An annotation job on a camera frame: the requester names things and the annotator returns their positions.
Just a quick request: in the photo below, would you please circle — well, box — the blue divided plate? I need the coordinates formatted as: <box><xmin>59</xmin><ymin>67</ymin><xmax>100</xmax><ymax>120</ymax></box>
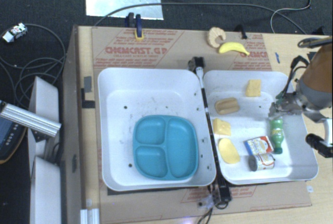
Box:
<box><xmin>132</xmin><ymin>114</ymin><xmax>200</xmax><ymax>181</ymax></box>

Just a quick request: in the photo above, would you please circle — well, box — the small white and red can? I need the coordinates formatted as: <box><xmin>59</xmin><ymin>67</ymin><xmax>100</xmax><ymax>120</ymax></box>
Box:
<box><xmin>247</xmin><ymin>153</ymin><xmax>276</xmax><ymax>172</ymax></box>

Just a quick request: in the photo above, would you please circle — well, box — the thin black and white rod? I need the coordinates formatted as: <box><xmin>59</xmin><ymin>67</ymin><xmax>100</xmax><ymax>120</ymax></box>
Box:
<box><xmin>196</xmin><ymin>66</ymin><xmax>224</xmax><ymax>189</ymax></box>

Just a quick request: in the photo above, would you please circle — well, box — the yellow oval slice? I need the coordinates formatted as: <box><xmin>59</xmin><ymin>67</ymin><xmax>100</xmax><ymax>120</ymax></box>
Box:
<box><xmin>217</xmin><ymin>138</ymin><xmax>241</xmax><ymax>165</ymax></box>

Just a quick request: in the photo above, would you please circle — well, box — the black cylinder on white bracket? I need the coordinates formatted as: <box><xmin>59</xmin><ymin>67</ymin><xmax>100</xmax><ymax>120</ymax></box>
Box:
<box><xmin>305</xmin><ymin>117</ymin><xmax>333</xmax><ymax>158</ymax></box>

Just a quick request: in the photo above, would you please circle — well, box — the white plastic tray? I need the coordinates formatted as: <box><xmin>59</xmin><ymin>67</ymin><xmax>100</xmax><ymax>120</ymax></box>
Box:
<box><xmin>97</xmin><ymin>67</ymin><xmax>217</xmax><ymax>192</ymax></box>
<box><xmin>202</xmin><ymin>69</ymin><xmax>319</xmax><ymax>185</ymax></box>

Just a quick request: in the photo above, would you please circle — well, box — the tan croissant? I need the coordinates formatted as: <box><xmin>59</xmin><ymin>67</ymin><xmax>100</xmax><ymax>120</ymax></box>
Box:
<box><xmin>207</xmin><ymin>26</ymin><xmax>227</xmax><ymax>49</ymax></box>

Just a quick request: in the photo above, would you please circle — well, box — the brown cardboard board red print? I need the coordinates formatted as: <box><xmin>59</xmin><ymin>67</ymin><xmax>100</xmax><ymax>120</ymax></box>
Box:
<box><xmin>91</xmin><ymin>26</ymin><xmax>313</xmax><ymax>224</ymax></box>

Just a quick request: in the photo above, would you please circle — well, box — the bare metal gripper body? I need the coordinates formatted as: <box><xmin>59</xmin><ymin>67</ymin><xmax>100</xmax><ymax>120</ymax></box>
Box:
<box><xmin>275</xmin><ymin>92</ymin><xmax>329</xmax><ymax>122</ymax></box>

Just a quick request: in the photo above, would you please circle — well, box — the tan hot dog bun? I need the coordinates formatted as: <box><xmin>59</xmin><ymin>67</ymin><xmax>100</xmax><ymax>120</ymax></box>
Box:
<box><xmin>214</xmin><ymin>97</ymin><xmax>240</xmax><ymax>116</ymax></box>

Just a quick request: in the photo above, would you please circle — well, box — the green plastic bottle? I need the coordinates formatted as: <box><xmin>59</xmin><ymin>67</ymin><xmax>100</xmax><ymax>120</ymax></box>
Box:
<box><xmin>268</xmin><ymin>118</ymin><xmax>285</xmax><ymax>155</ymax></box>

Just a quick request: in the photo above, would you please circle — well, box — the white red blue carton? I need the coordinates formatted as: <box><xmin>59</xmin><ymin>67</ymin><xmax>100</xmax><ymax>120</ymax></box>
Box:
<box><xmin>243</xmin><ymin>135</ymin><xmax>275</xmax><ymax>157</ymax></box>

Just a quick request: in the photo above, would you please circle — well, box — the black block with thin wires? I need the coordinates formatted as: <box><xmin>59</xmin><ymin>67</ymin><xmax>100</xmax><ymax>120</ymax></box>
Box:
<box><xmin>188</xmin><ymin>56</ymin><xmax>207</xmax><ymax>71</ymax></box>
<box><xmin>207</xmin><ymin>183</ymin><xmax>233</xmax><ymax>208</ymax></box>

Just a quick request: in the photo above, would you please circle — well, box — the yellow banana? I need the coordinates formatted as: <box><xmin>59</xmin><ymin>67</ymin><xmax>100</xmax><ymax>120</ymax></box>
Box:
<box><xmin>217</xmin><ymin>41</ymin><xmax>251</xmax><ymax>57</ymax></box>

